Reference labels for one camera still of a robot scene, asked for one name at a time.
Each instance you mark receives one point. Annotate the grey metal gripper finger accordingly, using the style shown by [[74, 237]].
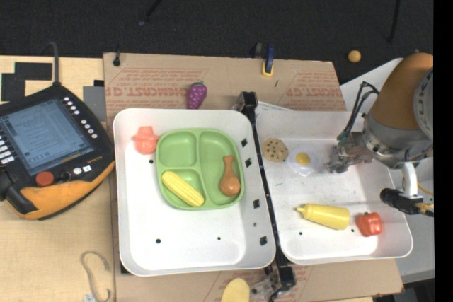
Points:
[[336, 167], [337, 153]]

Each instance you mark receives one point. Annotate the yellow corn cob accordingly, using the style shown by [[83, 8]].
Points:
[[182, 189]]

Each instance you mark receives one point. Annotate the thin black rod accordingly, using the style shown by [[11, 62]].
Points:
[[266, 184]]

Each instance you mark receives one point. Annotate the white fried egg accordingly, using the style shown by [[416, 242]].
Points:
[[303, 160]]

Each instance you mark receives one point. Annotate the white plastic tray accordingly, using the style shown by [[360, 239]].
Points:
[[184, 237], [329, 191]]

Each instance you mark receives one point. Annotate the small yellow ball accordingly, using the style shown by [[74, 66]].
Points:
[[354, 56]]

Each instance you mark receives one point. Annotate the black cylinder on white bracket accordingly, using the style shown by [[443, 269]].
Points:
[[400, 199]]

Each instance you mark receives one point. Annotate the purple grapes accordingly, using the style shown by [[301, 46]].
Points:
[[196, 95]]

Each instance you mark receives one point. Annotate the tan chocolate chip biscuit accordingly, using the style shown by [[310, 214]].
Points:
[[274, 150]]

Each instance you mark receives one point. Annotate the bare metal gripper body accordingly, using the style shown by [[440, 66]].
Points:
[[359, 152]]

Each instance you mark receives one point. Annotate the green divided plate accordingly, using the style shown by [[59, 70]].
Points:
[[180, 150]]

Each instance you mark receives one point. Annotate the orange bell pepper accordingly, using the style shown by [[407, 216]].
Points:
[[369, 224]]

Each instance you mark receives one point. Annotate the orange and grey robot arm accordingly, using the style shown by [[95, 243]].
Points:
[[396, 99]]

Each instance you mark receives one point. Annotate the brown cardboard board red print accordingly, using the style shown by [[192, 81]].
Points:
[[226, 85]]

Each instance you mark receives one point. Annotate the brown chicken drumstick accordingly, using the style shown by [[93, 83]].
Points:
[[230, 182]]

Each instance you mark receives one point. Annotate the yellow mustard bottle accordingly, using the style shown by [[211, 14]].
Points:
[[327, 216]]

